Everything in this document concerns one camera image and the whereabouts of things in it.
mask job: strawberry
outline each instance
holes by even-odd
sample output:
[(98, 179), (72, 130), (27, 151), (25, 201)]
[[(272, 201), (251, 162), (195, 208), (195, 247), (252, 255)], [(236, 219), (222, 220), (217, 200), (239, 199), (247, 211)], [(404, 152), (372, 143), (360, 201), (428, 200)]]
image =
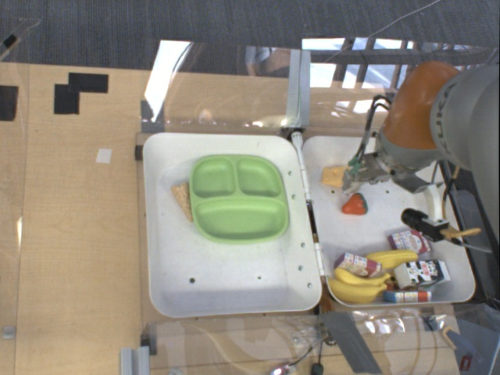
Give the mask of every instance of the strawberry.
[(351, 198), (342, 206), (344, 214), (353, 214), (363, 216), (368, 212), (368, 205), (361, 193), (355, 193)]

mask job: green plate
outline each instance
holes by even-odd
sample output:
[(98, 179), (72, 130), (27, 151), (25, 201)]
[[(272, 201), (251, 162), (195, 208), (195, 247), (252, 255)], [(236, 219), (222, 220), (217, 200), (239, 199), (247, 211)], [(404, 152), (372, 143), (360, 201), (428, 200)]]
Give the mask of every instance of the green plate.
[(204, 157), (193, 166), (189, 188), (195, 225), (210, 240), (268, 241), (288, 228), (283, 181), (266, 159)]

